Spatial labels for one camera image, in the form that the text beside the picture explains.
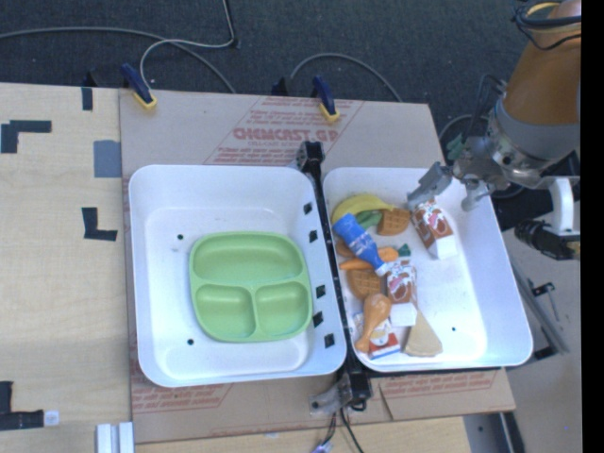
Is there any green toy vegetable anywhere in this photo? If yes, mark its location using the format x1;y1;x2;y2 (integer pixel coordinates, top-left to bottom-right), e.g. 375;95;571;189
354;209;384;230

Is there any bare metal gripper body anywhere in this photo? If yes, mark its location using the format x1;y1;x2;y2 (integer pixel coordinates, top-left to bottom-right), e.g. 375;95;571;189
450;125;549;193

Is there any brown waffle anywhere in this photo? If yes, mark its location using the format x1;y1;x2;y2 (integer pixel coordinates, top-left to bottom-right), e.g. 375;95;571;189
345;268;384;301
376;207;412;237

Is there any green divided plate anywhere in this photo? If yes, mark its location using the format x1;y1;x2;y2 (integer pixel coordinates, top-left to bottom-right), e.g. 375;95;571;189
188;230;314;344

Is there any tan bread slice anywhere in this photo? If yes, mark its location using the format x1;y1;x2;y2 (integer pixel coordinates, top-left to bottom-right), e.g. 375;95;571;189
401;308;445;360

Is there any orange chicken drumstick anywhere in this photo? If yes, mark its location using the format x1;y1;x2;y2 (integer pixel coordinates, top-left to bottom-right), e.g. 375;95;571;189
354;292;394;354

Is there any red and white packet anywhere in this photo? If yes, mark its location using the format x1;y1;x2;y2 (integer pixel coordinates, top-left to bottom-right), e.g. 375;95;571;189
352;310;403;361

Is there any black cylinder on white bracket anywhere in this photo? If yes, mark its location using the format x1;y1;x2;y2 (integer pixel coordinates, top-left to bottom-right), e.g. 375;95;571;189
513;176;582;261

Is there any orange carrot with green top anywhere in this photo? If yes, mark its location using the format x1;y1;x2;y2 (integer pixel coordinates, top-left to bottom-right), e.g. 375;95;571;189
376;243;412;263

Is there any white plastic tray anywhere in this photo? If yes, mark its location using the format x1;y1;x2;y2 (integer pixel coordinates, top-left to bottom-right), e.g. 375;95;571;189
127;163;348;389
321;166;535;374

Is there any brown and white carton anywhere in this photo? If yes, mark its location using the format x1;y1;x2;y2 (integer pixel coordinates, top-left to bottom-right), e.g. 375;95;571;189
385;259;420;328
410;197;461;261

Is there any thin black rod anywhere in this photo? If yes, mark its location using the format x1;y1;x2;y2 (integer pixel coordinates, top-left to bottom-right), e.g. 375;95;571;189
309;160;367;386

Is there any brown cardboard board red print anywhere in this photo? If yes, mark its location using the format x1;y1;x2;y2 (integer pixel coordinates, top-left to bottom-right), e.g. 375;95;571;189
117;87;517;445

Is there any blue bottle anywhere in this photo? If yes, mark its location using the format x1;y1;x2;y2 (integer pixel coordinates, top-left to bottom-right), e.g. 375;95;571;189
331;212;391;278

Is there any yellow banana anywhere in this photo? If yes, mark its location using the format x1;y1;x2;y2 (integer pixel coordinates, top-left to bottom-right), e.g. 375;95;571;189
330;193;395;227

